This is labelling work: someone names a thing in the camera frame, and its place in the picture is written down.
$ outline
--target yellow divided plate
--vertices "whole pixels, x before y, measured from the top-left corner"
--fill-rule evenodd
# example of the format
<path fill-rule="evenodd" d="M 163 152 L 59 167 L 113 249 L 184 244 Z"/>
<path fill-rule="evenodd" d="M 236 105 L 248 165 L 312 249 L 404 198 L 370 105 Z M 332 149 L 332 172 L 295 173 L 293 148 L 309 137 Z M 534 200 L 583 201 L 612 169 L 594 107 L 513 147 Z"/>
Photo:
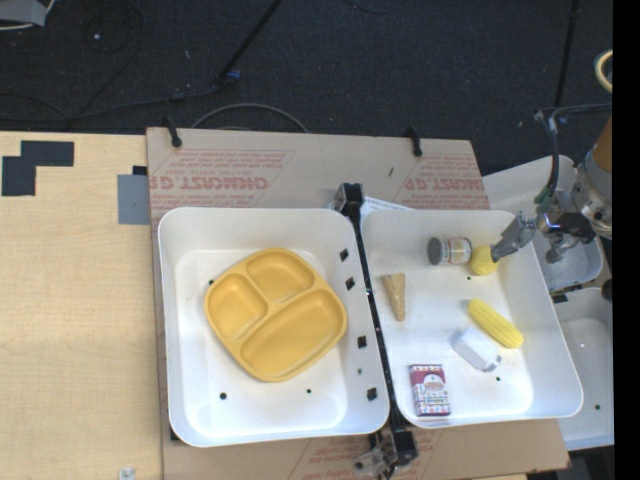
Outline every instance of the yellow divided plate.
<path fill-rule="evenodd" d="M 211 328 L 255 378 L 280 382 L 326 354 L 347 329 L 331 286 L 288 249 L 263 249 L 216 279 L 204 297 Z"/>

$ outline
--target cardboard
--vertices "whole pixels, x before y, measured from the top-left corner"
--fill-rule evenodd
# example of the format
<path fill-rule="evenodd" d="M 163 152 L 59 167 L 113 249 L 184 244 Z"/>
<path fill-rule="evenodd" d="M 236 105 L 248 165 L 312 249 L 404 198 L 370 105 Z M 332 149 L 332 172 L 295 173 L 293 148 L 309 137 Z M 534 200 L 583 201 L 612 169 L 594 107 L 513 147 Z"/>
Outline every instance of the cardboard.
<path fill-rule="evenodd" d="M 171 438 L 167 415 L 164 320 L 157 225 L 180 206 L 326 207 L 341 183 L 411 208 L 489 209 L 471 144 L 409 139 L 179 129 L 147 130 L 159 389 L 165 478 L 244 480 L 357 479 L 354 459 L 367 436 L 194 448 Z M 445 480 L 565 469 L 569 458 L 556 420 L 450 429 L 412 429 L 419 456 L 400 480 Z"/>

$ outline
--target white tray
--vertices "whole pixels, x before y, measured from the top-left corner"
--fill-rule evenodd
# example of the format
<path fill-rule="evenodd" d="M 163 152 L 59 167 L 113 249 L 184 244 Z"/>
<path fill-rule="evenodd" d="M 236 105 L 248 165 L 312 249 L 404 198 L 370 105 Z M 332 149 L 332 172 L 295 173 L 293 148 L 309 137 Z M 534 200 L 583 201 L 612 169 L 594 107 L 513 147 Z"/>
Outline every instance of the white tray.
<path fill-rule="evenodd" d="M 493 210 L 378 210 L 363 219 L 362 234 L 398 408 L 418 427 L 434 428 L 508 420 L 562 418 L 582 405 L 582 388 L 535 250 L 528 244 L 477 276 L 468 265 L 432 266 L 432 237 L 463 236 L 474 246 L 495 244 L 514 216 Z M 380 277 L 406 274 L 406 319 L 398 322 Z M 499 347 L 492 372 L 473 368 L 452 348 L 474 325 L 467 302 L 478 297 L 510 319 L 525 342 Z M 417 417 L 409 366 L 442 364 L 451 415 Z"/>
<path fill-rule="evenodd" d="M 345 217 L 326 209 L 178 208 L 160 222 L 158 241 L 169 419 L 180 439 L 211 447 L 369 434 L 384 425 L 389 398 L 355 234 Z M 347 331 L 332 350 L 278 383 L 251 377 L 216 338 L 203 309 L 209 280 L 270 247 L 309 262 L 348 314 Z"/>

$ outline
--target wooden surface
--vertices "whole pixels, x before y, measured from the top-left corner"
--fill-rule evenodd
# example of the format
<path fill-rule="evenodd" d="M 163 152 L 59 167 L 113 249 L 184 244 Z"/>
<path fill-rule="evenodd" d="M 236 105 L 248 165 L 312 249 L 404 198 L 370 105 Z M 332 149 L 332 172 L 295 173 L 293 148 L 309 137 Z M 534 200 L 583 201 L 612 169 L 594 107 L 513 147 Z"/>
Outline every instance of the wooden surface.
<path fill-rule="evenodd" d="M 150 230 L 117 205 L 145 138 L 0 133 L 0 156 L 27 138 L 75 163 L 0 197 L 0 478 L 161 478 Z"/>

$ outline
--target brown cone object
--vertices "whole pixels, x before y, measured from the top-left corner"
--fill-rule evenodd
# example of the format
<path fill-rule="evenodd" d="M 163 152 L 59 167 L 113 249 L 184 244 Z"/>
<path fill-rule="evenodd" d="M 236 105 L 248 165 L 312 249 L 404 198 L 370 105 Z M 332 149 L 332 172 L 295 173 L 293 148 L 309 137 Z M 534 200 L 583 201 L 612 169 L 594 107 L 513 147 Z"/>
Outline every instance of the brown cone object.
<path fill-rule="evenodd" d="M 391 309 L 393 309 L 393 314 L 396 316 L 396 320 L 399 322 L 403 321 L 405 317 L 404 273 L 382 276 L 382 284 L 387 292 L 387 297 L 389 297 Z"/>

